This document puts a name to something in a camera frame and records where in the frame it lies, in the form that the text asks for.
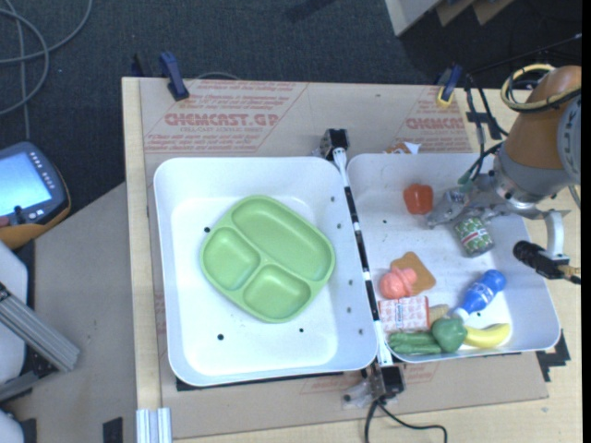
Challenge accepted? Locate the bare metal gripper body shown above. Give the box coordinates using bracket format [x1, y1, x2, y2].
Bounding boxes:
[463, 172, 559, 224]

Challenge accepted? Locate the orange bell pepper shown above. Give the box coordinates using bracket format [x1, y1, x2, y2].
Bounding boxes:
[403, 183, 435, 216]

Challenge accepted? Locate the green and white can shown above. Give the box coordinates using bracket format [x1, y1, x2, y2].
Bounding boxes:
[453, 216, 495, 258]

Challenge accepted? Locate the orange bread slice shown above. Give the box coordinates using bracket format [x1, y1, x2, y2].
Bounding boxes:
[390, 251, 438, 297]

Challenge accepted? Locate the blue bottle with white cap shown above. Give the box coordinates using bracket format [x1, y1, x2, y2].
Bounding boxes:
[452, 269, 508, 321]

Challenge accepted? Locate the thin black and white rod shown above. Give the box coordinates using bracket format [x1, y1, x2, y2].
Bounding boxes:
[332, 147, 394, 367]

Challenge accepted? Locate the white plastic tray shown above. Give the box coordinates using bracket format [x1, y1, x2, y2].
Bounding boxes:
[345, 152, 562, 365]
[152, 156, 380, 388]

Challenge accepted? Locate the orange and white carton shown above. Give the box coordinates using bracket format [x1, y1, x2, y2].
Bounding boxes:
[377, 294, 432, 333]

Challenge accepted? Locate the green bell pepper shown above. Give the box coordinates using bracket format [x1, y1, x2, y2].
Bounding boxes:
[430, 317, 469, 354]

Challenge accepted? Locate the yellow banana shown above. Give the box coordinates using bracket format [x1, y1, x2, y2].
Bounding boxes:
[461, 322, 513, 351]

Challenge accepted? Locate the green pea pod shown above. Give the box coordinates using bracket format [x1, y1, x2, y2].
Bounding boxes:
[387, 330, 442, 356]

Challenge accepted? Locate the green divided plate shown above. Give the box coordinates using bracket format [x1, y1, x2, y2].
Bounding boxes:
[199, 194, 337, 325]

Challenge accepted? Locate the brown cardboard board red print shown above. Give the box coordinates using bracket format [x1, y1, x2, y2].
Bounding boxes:
[138, 77, 551, 440]

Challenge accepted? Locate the black cylinder on white bracket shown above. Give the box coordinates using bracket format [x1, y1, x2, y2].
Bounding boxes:
[513, 210, 573, 281]

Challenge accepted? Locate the black block with thin wires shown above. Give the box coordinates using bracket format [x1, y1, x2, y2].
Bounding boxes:
[317, 127, 350, 159]
[368, 364, 407, 400]

